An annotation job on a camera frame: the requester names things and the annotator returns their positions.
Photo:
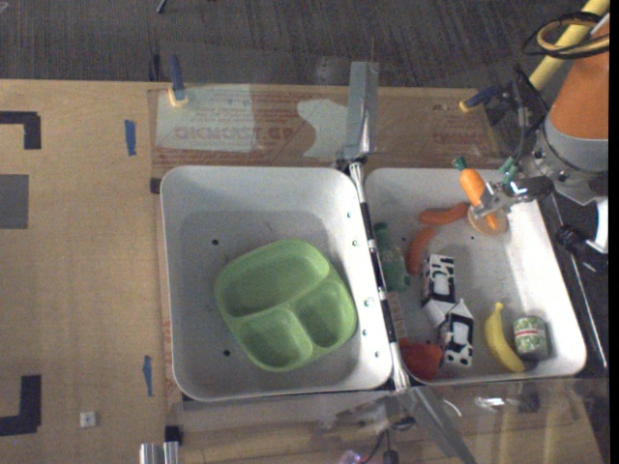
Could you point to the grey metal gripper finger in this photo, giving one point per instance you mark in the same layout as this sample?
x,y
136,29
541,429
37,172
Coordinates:
x,y
486,208
503,194

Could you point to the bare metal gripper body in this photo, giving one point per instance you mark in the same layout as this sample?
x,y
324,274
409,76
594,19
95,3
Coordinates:
x,y
573,182

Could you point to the orange carrot with green top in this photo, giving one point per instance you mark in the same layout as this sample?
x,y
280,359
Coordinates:
x,y
471,184

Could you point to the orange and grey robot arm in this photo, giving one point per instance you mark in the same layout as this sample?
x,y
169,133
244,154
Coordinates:
x,y
582,95

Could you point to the orange sausage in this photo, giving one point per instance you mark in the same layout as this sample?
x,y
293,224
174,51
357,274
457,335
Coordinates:
x,y
417,252
442,214

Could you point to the white plastic tray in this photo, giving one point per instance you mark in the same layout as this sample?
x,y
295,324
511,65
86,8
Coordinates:
x,y
527,278
271,196

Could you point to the cow print milk carton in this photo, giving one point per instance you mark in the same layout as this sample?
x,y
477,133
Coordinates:
x,y
458,336
437,278

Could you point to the green bumpy toy vegetable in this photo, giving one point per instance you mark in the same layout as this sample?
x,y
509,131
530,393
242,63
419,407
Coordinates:
x,y
392,261

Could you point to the yellow banana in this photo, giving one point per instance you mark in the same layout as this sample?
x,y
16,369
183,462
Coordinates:
x,y
498,339

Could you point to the green and white can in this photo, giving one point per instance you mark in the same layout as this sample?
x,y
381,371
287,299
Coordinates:
x,y
530,337

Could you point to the pale packet with red print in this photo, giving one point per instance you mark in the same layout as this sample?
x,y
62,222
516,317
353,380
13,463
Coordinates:
x,y
396,314

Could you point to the red toy pepper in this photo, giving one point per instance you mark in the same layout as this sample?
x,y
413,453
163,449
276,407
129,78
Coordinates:
x,y
421,358

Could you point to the green divided plate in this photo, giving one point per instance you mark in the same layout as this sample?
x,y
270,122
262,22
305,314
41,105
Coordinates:
x,y
285,302

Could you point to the small white square block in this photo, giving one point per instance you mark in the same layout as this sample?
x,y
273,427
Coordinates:
x,y
88,419

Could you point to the black cylinder on white bracket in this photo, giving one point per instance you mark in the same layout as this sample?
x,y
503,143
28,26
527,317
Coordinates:
x,y
599,225

